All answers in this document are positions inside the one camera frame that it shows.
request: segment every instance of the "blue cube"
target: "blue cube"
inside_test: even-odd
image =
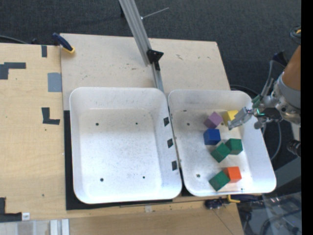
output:
[[[219,141],[221,141],[219,129],[207,129],[204,132],[203,137],[205,145],[216,145]]]

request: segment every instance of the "yellow cube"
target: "yellow cube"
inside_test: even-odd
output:
[[[228,126],[228,121],[232,121],[235,115],[238,113],[237,110],[228,111],[223,115],[223,120],[226,126]]]

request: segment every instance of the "orange cube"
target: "orange cube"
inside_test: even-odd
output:
[[[241,180],[241,173],[238,166],[227,167],[223,172],[230,179],[229,183],[235,183]]]

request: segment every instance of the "dark background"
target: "dark background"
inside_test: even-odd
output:
[[[290,30],[301,25],[301,0],[135,1],[141,16],[169,7],[143,20],[148,37],[217,42],[230,85],[248,88],[251,97],[255,95],[250,90],[261,92],[274,53],[284,50],[290,59],[298,46]],[[0,0],[0,35],[53,45],[53,32],[132,36],[120,17],[118,0]],[[291,126],[283,121],[281,129],[274,169],[295,158],[286,147],[293,139]],[[267,125],[270,156],[279,143],[278,133],[276,123]]]

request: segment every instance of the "green cube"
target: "green cube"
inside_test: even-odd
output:
[[[231,155],[238,155],[243,150],[243,144],[241,139],[229,139],[226,142],[226,146],[230,149]]]
[[[230,154],[231,150],[224,144],[221,143],[214,151],[211,152],[211,155],[217,162],[221,162],[224,158]]]
[[[228,178],[223,171],[220,171],[218,174],[216,174],[213,178],[209,180],[209,183],[214,188],[215,191],[218,191],[219,189],[224,187],[229,181],[230,178]]]

